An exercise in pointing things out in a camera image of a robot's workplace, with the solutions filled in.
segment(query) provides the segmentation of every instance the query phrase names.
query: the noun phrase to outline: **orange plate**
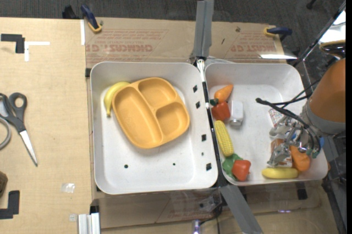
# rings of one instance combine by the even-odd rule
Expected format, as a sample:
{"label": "orange plate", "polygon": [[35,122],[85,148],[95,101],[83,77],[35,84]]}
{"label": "orange plate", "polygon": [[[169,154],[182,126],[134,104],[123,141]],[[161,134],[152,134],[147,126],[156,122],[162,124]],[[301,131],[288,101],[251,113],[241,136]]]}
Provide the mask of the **orange plate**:
{"label": "orange plate", "polygon": [[165,79],[151,77],[117,91],[112,100],[127,138],[140,148],[154,148],[182,135],[189,126],[186,106]]}

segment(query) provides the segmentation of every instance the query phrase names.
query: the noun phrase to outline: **black scissors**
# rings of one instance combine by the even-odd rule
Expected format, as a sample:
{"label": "black scissors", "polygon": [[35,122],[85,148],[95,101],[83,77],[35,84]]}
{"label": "black scissors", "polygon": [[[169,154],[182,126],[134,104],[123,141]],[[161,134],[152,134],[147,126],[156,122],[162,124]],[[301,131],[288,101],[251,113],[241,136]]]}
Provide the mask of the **black scissors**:
{"label": "black scissors", "polygon": [[[18,98],[22,99],[23,101],[23,104],[21,106],[16,105],[16,100]],[[26,146],[28,153],[30,154],[34,164],[38,166],[38,162],[34,154],[32,143],[29,139],[27,129],[23,123],[24,110],[27,107],[27,97],[24,94],[19,92],[12,93],[9,97],[0,93],[0,101],[1,100],[4,104],[5,112],[7,114],[6,116],[4,116],[0,113],[0,117],[2,117],[7,122],[9,122],[10,124],[16,127],[18,133],[22,137],[24,145]]]}

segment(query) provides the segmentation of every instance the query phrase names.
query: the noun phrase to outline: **white tray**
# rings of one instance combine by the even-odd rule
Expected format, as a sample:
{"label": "white tray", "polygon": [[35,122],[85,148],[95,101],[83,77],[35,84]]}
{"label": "white tray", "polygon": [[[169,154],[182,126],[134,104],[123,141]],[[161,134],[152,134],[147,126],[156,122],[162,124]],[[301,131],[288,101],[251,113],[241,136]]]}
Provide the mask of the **white tray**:
{"label": "white tray", "polygon": [[[266,179],[261,175],[270,159],[269,131],[272,128],[269,106],[255,101],[257,97],[269,102],[289,101],[303,90],[303,84],[298,71],[288,64],[247,64],[247,63],[212,63],[206,67],[209,99],[214,93],[228,84],[233,84],[229,101],[242,101],[244,120],[240,127],[226,127],[233,142],[235,153],[251,161],[250,174],[247,181],[239,182],[228,176],[225,178],[234,185],[260,185],[268,183],[319,180],[326,176],[328,166],[323,149],[316,159],[311,161],[308,171],[300,173],[299,177],[290,180]],[[286,107],[299,115],[305,101],[292,103]]]}
{"label": "white tray", "polygon": [[[177,90],[190,115],[190,126],[171,142],[141,149],[127,139],[114,114],[106,117],[103,99],[116,82],[134,82],[154,76],[166,79]],[[191,190],[209,188],[217,181],[202,81],[194,66],[187,63],[101,62],[91,70],[91,97],[95,181],[101,191],[128,194]]]}

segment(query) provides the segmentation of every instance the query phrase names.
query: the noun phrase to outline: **scissors blade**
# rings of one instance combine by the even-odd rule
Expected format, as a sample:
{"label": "scissors blade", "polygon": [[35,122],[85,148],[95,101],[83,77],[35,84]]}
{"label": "scissors blade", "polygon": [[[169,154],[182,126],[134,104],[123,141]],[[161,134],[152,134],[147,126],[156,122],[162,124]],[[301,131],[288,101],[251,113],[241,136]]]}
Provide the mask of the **scissors blade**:
{"label": "scissors blade", "polygon": [[29,135],[28,135],[27,131],[24,130],[24,131],[20,132],[20,135],[21,135],[21,137],[22,137],[22,140],[23,140],[23,142],[24,142],[24,145],[26,145],[27,151],[28,151],[28,153],[30,154],[30,156],[31,156],[31,158],[32,158],[32,160],[33,160],[33,162],[34,162],[34,164],[35,164],[36,166],[38,166],[37,158],[35,157],[34,150],[33,150],[33,146],[32,146],[32,143],[31,143],[31,141],[30,141],[30,139],[29,139]]}

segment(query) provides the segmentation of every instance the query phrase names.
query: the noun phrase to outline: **orange carrot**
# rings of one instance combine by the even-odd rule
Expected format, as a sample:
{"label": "orange carrot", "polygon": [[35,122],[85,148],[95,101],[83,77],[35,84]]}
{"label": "orange carrot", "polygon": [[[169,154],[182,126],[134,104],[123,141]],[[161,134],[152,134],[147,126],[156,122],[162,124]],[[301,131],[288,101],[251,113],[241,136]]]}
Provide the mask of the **orange carrot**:
{"label": "orange carrot", "polygon": [[299,152],[298,148],[295,146],[290,146],[293,167],[299,171],[305,171],[309,169],[310,157],[306,153]]}
{"label": "orange carrot", "polygon": [[228,85],[226,87],[220,88],[220,90],[215,92],[214,98],[219,99],[219,103],[222,103],[229,98],[232,89],[233,85]]}

